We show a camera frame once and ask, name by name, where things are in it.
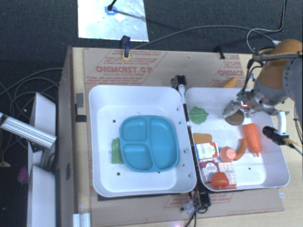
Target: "white tray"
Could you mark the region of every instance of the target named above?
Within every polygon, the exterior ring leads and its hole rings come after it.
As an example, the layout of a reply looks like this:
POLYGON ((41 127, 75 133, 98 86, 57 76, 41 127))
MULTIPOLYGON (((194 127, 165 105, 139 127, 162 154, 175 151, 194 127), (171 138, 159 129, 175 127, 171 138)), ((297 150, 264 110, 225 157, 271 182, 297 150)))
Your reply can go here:
MULTIPOLYGON (((186 92, 187 108, 194 106, 203 108, 209 113, 207 120, 200 124, 193 124, 192 133, 208 133, 218 147, 229 146, 234 150, 239 147, 239 139, 245 138, 242 126, 255 123, 259 130, 262 150, 260 156, 249 151, 238 161, 233 161, 236 173, 237 185, 220 191, 234 191, 256 188, 283 187, 289 182, 289 172, 281 147, 267 139, 262 129, 264 126, 273 127, 271 116, 264 112, 258 112, 251 118, 245 118, 242 125, 231 126, 222 117, 222 112, 231 100, 235 100, 239 89, 234 88, 190 88, 186 92)), ((210 183, 205 186, 218 192, 210 183)))
POLYGON ((189 192, 196 185, 195 167, 183 103, 170 87, 96 86, 89 93, 93 184, 105 197, 189 192), (170 120, 179 145, 177 165, 164 172, 142 173, 111 163, 111 142, 124 119, 158 115, 170 120))

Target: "blue plate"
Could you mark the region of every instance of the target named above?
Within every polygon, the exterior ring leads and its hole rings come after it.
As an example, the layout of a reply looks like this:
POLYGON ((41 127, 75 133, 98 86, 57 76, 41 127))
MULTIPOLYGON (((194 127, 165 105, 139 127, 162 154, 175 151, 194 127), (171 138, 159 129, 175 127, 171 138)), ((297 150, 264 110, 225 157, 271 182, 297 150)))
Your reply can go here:
POLYGON ((160 116, 125 119, 120 126, 120 147, 124 163, 134 171, 167 171, 179 161, 175 128, 160 116))

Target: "black floor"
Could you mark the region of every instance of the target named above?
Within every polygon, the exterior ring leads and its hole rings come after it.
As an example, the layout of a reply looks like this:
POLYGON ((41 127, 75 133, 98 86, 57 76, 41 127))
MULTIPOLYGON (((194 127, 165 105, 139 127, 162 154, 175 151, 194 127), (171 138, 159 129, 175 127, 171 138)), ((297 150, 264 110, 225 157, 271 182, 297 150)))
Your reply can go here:
MULTIPOLYGON (((144 0, 150 41, 194 26, 233 25, 275 30, 280 26, 283 0, 144 0)), ((62 67, 67 46, 117 48, 118 41, 78 38, 77 0, 0 0, 0 83, 10 87, 34 72, 62 67)), ((266 33, 274 40, 302 40, 303 0, 288 0, 284 29, 266 33)), ((251 53, 246 44, 246 30, 207 28, 185 32, 142 49, 211 52, 221 46, 224 52, 251 53)), ((271 41, 253 34, 255 48, 272 45, 271 41)), ((132 42, 131 47, 142 43, 132 42)), ((54 82, 60 72, 39 74, 54 82)), ((41 91, 50 84, 42 79, 30 81, 20 93, 41 91)), ((16 87, 9 92, 14 98, 16 87)), ((10 115, 10 99, 1 94, 0 112, 10 115)), ((56 91, 48 92, 56 97, 56 91)), ((20 97, 22 107, 30 97, 20 97)), ((26 108, 30 115, 31 105, 26 108)), ((9 143, 3 133, 2 148, 9 143)), ((10 168, 0 167, 0 227, 26 226, 27 185, 17 182, 21 167, 27 165, 27 151, 16 144, 5 154, 10 168)))

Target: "small carton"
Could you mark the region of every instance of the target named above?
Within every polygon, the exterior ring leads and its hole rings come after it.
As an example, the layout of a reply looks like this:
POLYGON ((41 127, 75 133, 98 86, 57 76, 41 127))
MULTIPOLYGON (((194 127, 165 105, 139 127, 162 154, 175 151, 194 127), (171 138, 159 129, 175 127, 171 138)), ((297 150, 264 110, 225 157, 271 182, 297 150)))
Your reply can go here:
POLYGON ((201 160, 199 162, 202 179, 204 183, 210 183, 213 175, 218 172, 218 168, 214 160, 201 160))
POLYGON ((196 144, 198 160, 219 157, 219 149, 216 142, 196 144))
POLYGON ((220 172, 224 172, 226 174, 229 185, 237 185, 236 174, 232 162, 219 162, 218 168, 220 172))

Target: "blue divided plate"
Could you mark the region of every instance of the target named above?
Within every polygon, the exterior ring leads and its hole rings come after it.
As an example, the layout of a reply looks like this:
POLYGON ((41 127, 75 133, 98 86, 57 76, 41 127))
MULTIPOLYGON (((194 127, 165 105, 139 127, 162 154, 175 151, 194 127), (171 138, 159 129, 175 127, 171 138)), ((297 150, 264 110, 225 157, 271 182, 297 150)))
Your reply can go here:
POLYGON ((160 116, 125 119, 120 126, 120 147, 124 163, 134 171, 167 171, 179 161, 175 128, 160 116))

